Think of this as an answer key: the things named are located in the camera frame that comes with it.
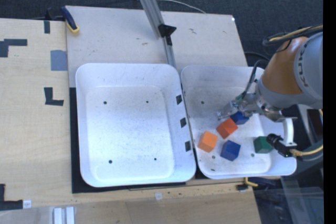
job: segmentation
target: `orange cube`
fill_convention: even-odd
[[[209,131],[205,131],[202,136],[201,139],[197,145],[198,148],[206,151],[206,152],[210,152],[212,151],[217,143],[217,139],[218,136],[209,132]]]
[[[226,121],[222,122],[217,128],[217,132],[221,135],[222,138],[227,138],[235,130],[238,129],[237,124],[231,119],[228,118]]]

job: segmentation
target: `blue cube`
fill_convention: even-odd
[[[220,153],[221,157],[228,159],[229,161],[234,161],[239,154],[240,145],[228,140],[225,142],[225,144],[222,147],[222,152]]]
[[[237,124],[242,125],[248,121],[248,117],[245,117],[240,111],[237,111],[235,114],[231,115],[230,118]]]

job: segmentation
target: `wooden table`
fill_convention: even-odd
[[[163,14],[167,21],[183,18],[182,13]],[[232,16],[197,14],[195,18],[193,21],[192,14],[188,14],[188,23],[193,21],[193,27],[178,21],[184,29],[174,37],[178,42],[190,41],[190,36],[197,35],[192,30],[195,25],[200,26],[197,20],[201,23],[202,18],[222,20],[226,28],[220,29],[221,36],[209,33],[208,37],[202,36],[201,42],[213,39],[213,43],[226,46],[224,56],[217,56],[214,65],[246,65]],[[186,40],[181,40],[183,31],[189,32]],[[66,25],[54,21],[45,24],[41,20],[0,19],[0,42],[8,39],[26,39],[27,45],[9,44],[8,57],[0,57],[0,184],[6,184],[5,200],[29,200],[32,209],[0,212],[0,222],[11,217],[21,223],[20,218],[33,217],[38,211],[50,218],[52,208],[72,205],[76,207],[76,220],[81,219],[79,223],[92,223],[93,219],[105,223],[104,218],[108,217],[115,219],[111,223],[133,223],[137,208],[134,205],[141,201],[139,205],[144,207],[160,208],[156,211],[165,220],[162,223],[222,223],[224,218],[235,223],[260,223],[252,189],[243,193],[236,189],[242,178],[192,179],[183,186],[73,194],[69,76],[67,70],[51,69],[51,51],[68,50]],[[177,48],[177,66],[189,65],[192,59],[201,61],[201,52],[198,58],[190,57],[194,52],[190,46],[185,51]],[[46,87],[53,88],[53,99],[64,100],[63,105],[45,104]],[[161,193],[162,199],[155,199],[157,193]],[[118,214],[112,217],[111,211],[106,213],[107,208],[118,208]]]

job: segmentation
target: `white tray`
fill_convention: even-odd
[[[196,148],[197,162],[202,173],[212,179],[283,176],[292,174],[297,167],[292,157],[285,158],[276,150],[268,154],[257,154],[253,140],[269,133],[284,135],[282,123],[274,123],[264,116],[254,114],[245,124],[226,139],[216,131],[224,120],[217,119],[217,112],[243,92],[252,67],[187,66],[182,70],[181,82],[189,116],[192,136]],[[256,78],[263,70],[258,68]],[[207,153],[197,147],[204,131],[218,135],[216,147]],[[241,145],[234,161],[220,156],[223,144],[231,140]]]
[[[76,91],[80,171],[86,183],[178,183],[194,176],[176,69],[166,64],[86,63],[76,72]]]

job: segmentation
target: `block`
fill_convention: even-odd
[[[231,119],[228,118],[226,121],[223,121],[217,128],[217,132],[221,135],[222,138],[227,138],[235,130],[238,129],[237,124]]]
[[[209,132],[209,131],[205,131],[202,136],[201,139],[197,145],[198,148],[206,151],[206,152],[210,152],[212,151],[217,143],[218,140],[218,136]]]
[[[235,114],[231,115],[230,118],[237,124],[242,125],[249,120],[248,117],[245,117],[240,111],[237,111]]]
[[[228,140],[223,145],[220,156],[232,162],[238,157],[239,151],[240,145],[231,140]]]
[[[256,153],[269,153],[273,150],[272,146],[267,143],[265,136],[259,136],[253,140],[254,150]]]

